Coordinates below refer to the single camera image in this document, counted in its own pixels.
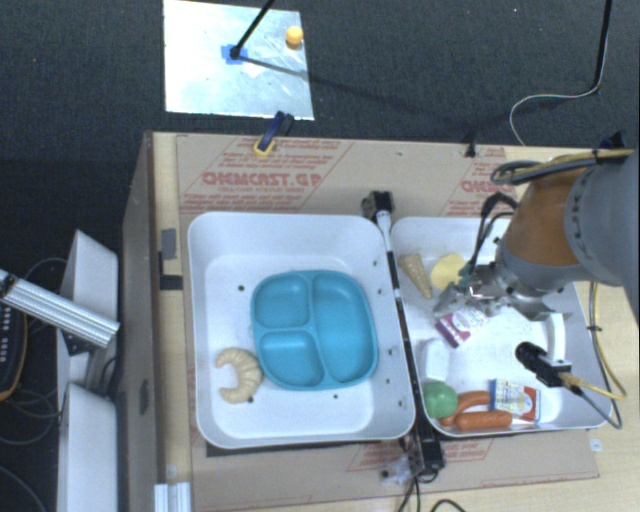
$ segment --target yellow ball on paper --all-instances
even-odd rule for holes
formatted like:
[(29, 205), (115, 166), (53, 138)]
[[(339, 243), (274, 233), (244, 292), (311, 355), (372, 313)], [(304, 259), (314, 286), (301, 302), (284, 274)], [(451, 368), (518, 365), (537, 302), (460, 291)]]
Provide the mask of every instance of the yellow ball on paper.
[(289, 46), (293, 46), (294, 48), (302, 42), (303, 37), (304, 37), (304, 32), (300, 27), (296, 27), (295, 25), (289, 27), (285, 34), (287, 44)]

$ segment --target toy waffle cone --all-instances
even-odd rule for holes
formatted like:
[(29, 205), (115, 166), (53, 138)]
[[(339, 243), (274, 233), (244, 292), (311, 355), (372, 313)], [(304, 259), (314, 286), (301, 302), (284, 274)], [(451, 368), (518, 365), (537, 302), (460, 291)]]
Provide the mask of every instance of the toy waffle cone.
[(425, 299), (431, 298), (431, 285), (427, 278), (427, 273), (422, 266), (422, 258), (419, 254), (407, 254), (401, 256), (398, 260), (398, 265), (411, 279), (411, 282), (416, 285), (416, 288), (420, 290), (420, 293)]

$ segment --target black remote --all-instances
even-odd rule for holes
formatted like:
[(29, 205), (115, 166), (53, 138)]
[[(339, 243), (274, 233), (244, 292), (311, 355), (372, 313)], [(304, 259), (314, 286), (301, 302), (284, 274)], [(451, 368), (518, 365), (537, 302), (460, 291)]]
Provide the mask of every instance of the black remote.
[(0, 401), (8, 398), (16, 388), (26, 352), (24, 314), (0, 304)]

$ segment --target green ball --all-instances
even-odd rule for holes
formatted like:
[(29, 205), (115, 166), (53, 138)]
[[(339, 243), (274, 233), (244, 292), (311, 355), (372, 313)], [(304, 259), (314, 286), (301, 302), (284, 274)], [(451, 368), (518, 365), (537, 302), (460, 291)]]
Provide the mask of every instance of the green ball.
[(446, 418), (458, 408), (458, 394), (444, 382), (428, 382), (423, 386), (422, 393), (430, 418)]

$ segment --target cardboard box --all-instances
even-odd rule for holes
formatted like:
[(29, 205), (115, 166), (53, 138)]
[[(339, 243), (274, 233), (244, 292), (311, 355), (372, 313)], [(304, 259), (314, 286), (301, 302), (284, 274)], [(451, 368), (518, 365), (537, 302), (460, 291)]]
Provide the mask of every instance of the cardboard box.
[[(402, 495), (381, 470), (397, 441), (222, 451), (194, 421), (193, 347), (185, 227), (208, 210), (357, 214), (372, 190), (391, 190), (394, 218), (475, 216), (496, 190), (498, 164), (570, 150), (279, 139), (268, 158), (252, 137), (147, 134), (123, 226), (125, 363), (120, 410), (130, 510), (153, 510), (152, 486), (190, 481), (193, 510), (242, 510)], [(514, 195), (513, 188), (503, 189)], [(584, 431), (447, 441), (433, 490), (593, 478)]]

